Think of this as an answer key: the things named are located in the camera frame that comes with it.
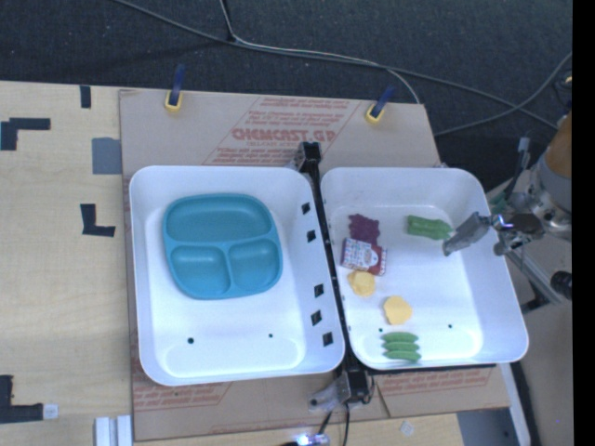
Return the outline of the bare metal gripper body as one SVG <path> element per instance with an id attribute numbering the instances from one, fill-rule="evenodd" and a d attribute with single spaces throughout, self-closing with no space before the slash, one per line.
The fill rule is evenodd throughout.
<path id="1" fill-rule="evenodd" d="M 572 214 L 556 203 L 547 192 L 504 191 L 490 199 L 490 208 L 500 221 L 500 230 L 509 238 L 527 242 L 545 235 L 565 242 L 572 241 Z"/>

